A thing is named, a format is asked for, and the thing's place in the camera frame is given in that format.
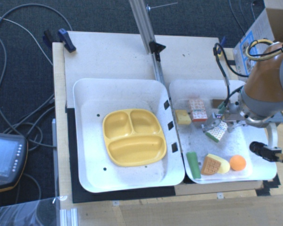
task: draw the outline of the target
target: pink box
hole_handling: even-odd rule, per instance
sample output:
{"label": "pink box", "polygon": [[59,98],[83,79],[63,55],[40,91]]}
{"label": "pink box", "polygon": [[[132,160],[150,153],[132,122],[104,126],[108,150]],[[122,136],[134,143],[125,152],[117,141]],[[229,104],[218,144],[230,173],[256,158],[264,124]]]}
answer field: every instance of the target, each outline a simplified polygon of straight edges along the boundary
{"label": "pink box", "polygon": [[201,99],[189,99],[192,121],[206,121],[208,119],[206,108]]}

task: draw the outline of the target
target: cardboard box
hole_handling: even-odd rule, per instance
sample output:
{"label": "cardboard box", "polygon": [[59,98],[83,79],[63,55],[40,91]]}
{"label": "cardboard box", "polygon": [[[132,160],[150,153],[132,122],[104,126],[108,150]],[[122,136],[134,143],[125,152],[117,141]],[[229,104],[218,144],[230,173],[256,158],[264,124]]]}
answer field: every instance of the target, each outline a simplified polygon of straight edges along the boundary
{"label": "cardboard box", "polygon": [[[283,0],[264,0],[265,9],[246,32],[246,35],[233,49],[236,70],[240,74],[249,75],[256,61],[245,56],[247,46],[254,40],[268,39],[283,42]],[[262,54],[267,45],[258,44],[251,49],[252,54]]]}
{"label": "cardboard box", "polygon": [[206,121],[208,119],[206,108],[202,99],[195,98],[189,99],[189,108],[191,111],[192,122],[195,121]]}

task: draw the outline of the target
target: black bracket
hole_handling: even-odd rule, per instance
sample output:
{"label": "black bracket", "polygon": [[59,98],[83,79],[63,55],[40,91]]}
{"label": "black bracket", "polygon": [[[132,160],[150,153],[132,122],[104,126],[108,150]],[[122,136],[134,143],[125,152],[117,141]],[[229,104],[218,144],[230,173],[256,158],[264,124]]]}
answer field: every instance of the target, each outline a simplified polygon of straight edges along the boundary
{"label": "black bracket", "polygon": [[150,51],[151,53],[155,54],[156,61],[160,62],[160,55],[159,53],[164,50],[166,47],[164,45],[161,45],[159,43],[156,43],[155,41],[150,41],[149,43]]}
{"label": "black bracket", "polygon": [[263,181],[263,188],[256,189],[257,196],[270,196],[270,189],[271,188],[278,188],[280,183],[280,179],[278,174],[273,178],[272,181]]}
{"label": "black bracket", "polygon": [[44,31],[43,42],[47,45],[48,48],[52,49],[52,43],[55,42],[55,39],[51,35],[49,29]]}

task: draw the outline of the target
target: yellow block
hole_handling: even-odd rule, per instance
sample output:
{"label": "yellow block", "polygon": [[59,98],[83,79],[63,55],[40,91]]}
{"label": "yellow block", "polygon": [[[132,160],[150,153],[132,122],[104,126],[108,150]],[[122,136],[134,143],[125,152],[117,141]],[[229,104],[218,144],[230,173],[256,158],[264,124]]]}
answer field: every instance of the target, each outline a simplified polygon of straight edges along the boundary
{"label": "yellow block", "polygon": [[178,125],[190,125],[192,120],[186,110],[175,110]]}

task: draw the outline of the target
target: yellow divided plate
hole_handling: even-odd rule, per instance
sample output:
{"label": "yellow divided plate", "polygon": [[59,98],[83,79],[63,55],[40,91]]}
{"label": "yellow divided plate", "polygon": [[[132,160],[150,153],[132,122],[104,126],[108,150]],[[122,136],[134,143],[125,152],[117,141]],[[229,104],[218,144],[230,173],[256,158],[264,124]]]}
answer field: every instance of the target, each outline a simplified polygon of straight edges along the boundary
{"label": "yellow divided plate", "polygon": [[107,152],[118,166],[142,166],[166,155],[166,139],[156,116],[144,109],[106,115],[103,134]]}

